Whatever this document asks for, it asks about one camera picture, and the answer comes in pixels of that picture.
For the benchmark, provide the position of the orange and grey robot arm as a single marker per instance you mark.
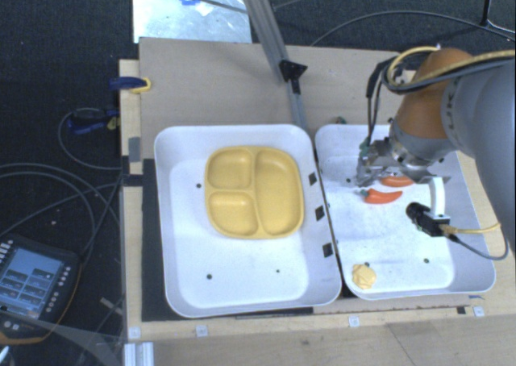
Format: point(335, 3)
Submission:
point(475, 114)

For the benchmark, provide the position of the orange carrot with green top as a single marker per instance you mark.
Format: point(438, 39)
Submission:
point(383, 196)

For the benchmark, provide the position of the brown cardboard board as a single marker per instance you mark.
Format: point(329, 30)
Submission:
point(209, 86)

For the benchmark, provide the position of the orange sausage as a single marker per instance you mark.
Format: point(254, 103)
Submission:
point(397, 181)

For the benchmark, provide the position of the white plastic tray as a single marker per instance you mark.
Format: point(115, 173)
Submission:
point(242, 267)
point(395, 243)

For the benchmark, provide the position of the yellow lumpy toy food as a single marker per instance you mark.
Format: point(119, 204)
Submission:
point(364, 275)

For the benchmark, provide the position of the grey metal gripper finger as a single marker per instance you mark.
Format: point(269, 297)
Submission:
point(360, 179)
point(373, 178)

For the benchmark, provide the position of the yellow divided plate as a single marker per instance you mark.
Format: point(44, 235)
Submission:
point(254, 191)

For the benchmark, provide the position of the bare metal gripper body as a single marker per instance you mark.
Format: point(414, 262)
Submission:
point(387, 156)

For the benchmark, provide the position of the black cylinder on white bracket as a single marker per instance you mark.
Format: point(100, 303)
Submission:
point(427, 217)

